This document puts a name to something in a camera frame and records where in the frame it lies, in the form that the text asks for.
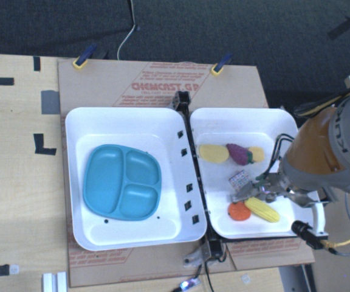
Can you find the purple toy grapes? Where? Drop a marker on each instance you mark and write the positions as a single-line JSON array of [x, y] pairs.
[[238, 154]]

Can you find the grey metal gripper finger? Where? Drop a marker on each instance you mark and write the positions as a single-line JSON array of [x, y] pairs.
[[242, 193], [270, 197]]

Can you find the thin black and white rod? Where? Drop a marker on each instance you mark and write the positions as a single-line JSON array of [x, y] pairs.
[[197, 163]]

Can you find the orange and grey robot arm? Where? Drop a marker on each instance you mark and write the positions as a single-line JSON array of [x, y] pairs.
[[313, 151]]

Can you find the white plastic tray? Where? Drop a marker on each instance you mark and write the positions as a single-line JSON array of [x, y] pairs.
[[217, 123], [175, 230]]

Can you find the black cylinder on white bracket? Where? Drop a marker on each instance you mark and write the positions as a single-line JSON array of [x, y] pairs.
[[305, 231]]

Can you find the small yellow round toy food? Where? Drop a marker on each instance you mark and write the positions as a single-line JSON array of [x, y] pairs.
[[257, 153]]

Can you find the blue divided plate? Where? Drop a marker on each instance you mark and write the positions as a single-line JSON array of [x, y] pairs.
[[121, 182]]

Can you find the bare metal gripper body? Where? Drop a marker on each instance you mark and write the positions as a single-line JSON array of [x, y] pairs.
[[273, 183]]

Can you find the yellow toy corn cob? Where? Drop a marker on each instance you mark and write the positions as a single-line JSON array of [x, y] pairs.
[[263, 210]]

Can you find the brown cardboard board red print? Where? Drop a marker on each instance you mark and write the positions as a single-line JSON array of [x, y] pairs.
[[102, 81]]

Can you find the multicoloured patterned cube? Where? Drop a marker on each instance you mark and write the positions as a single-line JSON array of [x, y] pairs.
[[238, 179]]

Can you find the yellow oval toy food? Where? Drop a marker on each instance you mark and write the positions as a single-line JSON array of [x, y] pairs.
[[214, 154]]

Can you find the orange toy pumpkin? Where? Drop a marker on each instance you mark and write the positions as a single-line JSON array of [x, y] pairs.
[[238, 211]]

